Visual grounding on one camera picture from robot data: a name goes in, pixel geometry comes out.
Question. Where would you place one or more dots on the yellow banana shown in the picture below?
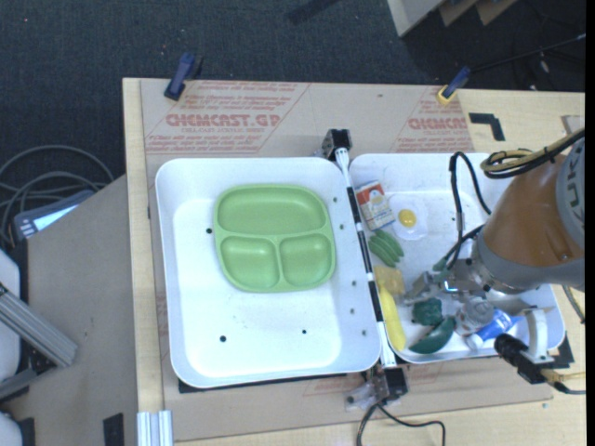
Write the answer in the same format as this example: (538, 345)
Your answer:
(394, 318)

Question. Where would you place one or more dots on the white plastic tray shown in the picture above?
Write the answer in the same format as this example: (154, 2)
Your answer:
(437, 179)
(260, 332)

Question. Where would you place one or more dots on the green divided plate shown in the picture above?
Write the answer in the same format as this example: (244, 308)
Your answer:
(272, 212)

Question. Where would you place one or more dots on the orange and white carton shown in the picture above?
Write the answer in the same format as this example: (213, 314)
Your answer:
(374, 205)

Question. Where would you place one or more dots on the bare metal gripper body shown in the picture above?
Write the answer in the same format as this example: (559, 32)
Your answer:
(465, 279)

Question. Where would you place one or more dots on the brown cardboard board red print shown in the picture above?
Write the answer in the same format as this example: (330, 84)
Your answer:
(279, 109)

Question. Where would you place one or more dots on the grey and red small can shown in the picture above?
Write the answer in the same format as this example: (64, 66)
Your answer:
(476, 314)

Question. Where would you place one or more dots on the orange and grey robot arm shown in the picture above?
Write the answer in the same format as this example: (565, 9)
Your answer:
(530, 221)

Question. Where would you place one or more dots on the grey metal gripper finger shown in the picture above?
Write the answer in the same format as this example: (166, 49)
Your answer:
(418, 298)
(420, 282)

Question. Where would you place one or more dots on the green broccoli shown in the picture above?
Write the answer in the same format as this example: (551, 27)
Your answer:
(427, 311)

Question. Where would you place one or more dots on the white and yellow fried egg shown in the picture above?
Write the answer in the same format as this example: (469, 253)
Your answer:
(409, 219)

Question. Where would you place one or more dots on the blue and white tube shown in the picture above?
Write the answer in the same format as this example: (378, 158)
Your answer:
(495, 328)

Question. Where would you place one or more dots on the black cylinder on white bracket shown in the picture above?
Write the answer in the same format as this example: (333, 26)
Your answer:
(513, 351)

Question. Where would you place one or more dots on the green pea pod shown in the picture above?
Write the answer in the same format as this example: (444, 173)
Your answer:
(386, 248)

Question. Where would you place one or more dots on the thin black and white rod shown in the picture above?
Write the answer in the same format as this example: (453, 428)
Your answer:
(359, 230)

